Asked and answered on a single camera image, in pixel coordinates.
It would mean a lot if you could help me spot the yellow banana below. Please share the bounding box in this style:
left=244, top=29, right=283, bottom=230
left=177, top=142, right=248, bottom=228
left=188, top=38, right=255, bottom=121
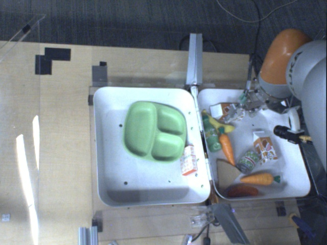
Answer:
left=201, top=109, right=236, bottom=134

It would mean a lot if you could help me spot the brown bread slice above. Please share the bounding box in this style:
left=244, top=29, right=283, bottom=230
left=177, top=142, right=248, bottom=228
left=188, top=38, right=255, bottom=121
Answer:
left=216, top=158, right=242, bottom=191

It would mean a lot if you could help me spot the small orange and white carton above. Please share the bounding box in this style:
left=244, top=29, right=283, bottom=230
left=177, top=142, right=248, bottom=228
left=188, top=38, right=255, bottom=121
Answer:
left=209, top=102, right=232, bottom=120

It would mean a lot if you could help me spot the green bottle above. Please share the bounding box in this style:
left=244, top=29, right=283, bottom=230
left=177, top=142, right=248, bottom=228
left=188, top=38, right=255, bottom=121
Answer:
left=202, top=118, right=222, bottom=153

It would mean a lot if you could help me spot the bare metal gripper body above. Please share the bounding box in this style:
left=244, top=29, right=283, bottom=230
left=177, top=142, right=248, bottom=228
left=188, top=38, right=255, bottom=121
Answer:
left=241, top=89, right=272, bottom=112

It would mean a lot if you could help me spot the green divided plate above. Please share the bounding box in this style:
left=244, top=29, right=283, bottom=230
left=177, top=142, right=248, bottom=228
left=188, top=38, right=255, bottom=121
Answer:
left=123, top=100, right=188, bottom=163

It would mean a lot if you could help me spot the white plastic tray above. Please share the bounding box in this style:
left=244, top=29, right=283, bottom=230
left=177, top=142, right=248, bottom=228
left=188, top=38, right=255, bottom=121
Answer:
left=197, top=88, right=312, bottom=202
left=92, top=86, right=212, bottom=208

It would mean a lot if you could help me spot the red sausage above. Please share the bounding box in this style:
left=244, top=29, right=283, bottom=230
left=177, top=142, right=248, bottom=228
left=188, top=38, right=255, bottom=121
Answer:
left=226, top=184, right=259, bottom=199

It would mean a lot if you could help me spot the orange carrot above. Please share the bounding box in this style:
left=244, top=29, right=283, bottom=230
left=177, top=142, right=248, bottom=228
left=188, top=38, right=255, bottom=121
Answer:
left=240, top=172, right=282, bottom=187
left=217, top=126, right=236, bottom=166

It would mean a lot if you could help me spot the tall orange and white carton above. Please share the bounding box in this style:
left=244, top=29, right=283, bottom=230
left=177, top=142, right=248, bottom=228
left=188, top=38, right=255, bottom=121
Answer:
left=252, top=130, right=279, bottom=166

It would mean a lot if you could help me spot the green and white can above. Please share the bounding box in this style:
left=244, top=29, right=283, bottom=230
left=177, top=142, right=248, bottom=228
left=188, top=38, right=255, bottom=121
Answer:
left=236, top=150, right=260, bottom=175

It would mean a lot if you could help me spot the red and white carton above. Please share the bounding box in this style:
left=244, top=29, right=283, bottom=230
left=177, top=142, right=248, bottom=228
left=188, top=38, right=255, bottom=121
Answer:
left=179, top=144, right=199, bottom=177

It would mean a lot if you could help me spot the black cylinder on white bracket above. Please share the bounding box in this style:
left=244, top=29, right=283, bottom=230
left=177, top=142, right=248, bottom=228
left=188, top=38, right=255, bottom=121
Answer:
left=273, top=106, right=306, bottom=144

